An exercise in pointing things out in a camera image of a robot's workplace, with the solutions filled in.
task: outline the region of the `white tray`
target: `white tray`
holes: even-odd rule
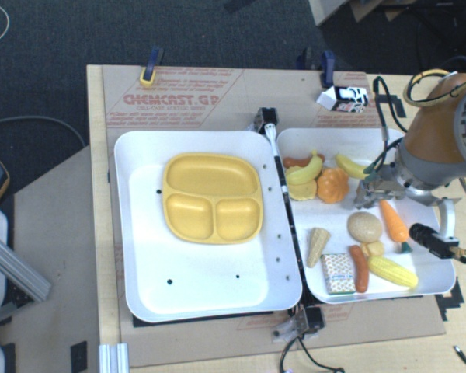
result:
[[[394,141],[402,134],[390,130],[390,136],[391,141]],[[368,165],[383,151],[381,130],[377,128],[287,129],[280,133],[277,144],[282,158],[285,156],[296,159],[305,158],[310,155],[311,150],[318,149],[326,157],[325,165],[332,167],[336,167],[334,157],[337,152],[349,156],[360,164]],[[395,150],[388,153],[388,161],[393,159],[394,153]],[[332,237],[323,250],[324,254],[348,253],[349,246],[358,244],[350,237],[346,227],[347,218],[354,211],[357,211],[353,206],[353,201],[356,196],[358,180],[349,179],[349,184],[350,192],[338,204],[325,204],[319,199],[291,201],[295,228],[304,261],[304,272],[311,293],[322,302],[337,304],[379,298],[440,294],[449,291],[454,286],[456,278],[452,261],[435,257],[428,249],[411,239],[408,243],[413,248],[412,253],[399,254],[398,244],[388,237],[384,226],[381,241],[385,245],[385,256],[415,271],[419,277],[418,286],[407,289],[371,274],[369,288],[364,294],[330,295],[327,292],[321,263],[317,263],[314,268],[306,266],[308,238],[314,227],[327,229]],[[391,205],[395,207],[408,227],[416,222],[432,228],[439,227],[432,207],[422,206],[407,198],[391,200]],[[366,211],[381,219],[378,207],[372,207]]]
[[[175,155],[210,152],[249,162],[263,194],[252,240],[207,245],[178,239],[165,223],[162,175]],[[251,131],[131,131],[114,149],[126,299],[146,322],[290,309],[302,292],[287,212],[269,142]]]

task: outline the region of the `black floor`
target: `black floor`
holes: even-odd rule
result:
[[[373,12],[360,23],[344,5],[317,27],[308,0],[0,0],[10,17],[0,39],[0,120],[41,115],[88,142],[86,65],[143,65],[154,45],[169,66],[294,69],[310,47],[316,58],[332,50],[336,70],[413,75],[447,60],[445,69],[466,70],[456,58],[466,56],[466,0],[416,4],[391,22]],[[0,33],[4,26],[0,11]],[[81,147],[57,123],[1,123],[8,195]]]

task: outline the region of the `yellow banana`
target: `yellow banana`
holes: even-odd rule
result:
[[[288,184],[301,185],[303,183],[308,183],[319,175],[323,168],[323,161],[318,156],[318,151],[314,150],[311,154],[311,161],[307,166],[294,166],[291,167],[291,170],[287,170],[286,178]]]
[[[344,170],[350,177],[363,180],[367,177],[367,174],[364,172],[366,166],[355,163],[352,159],[348,158],[341,153],[337,153],[335,156],[336,165]]]

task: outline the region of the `blue clamp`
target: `blue clamp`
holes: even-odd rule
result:
[[[143,68],[140,75],[140,84],[146,88],[150,87],[155,79],[155,66],[162,59],[161,49],[153,47],[148,59],[147,67]]]
[[[333,87],[333,70],[335,68],[335,55],[331,50],[325,50],[321,55],[321,84],[323,88],[329,89]]]

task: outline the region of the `yellow divided plate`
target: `yellow divided plate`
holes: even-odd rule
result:
[[[263,223],[259,175],[250,163],[234,156],[175,156],[165,166],[162,199],[167,225],[190,242],[247,242]]]

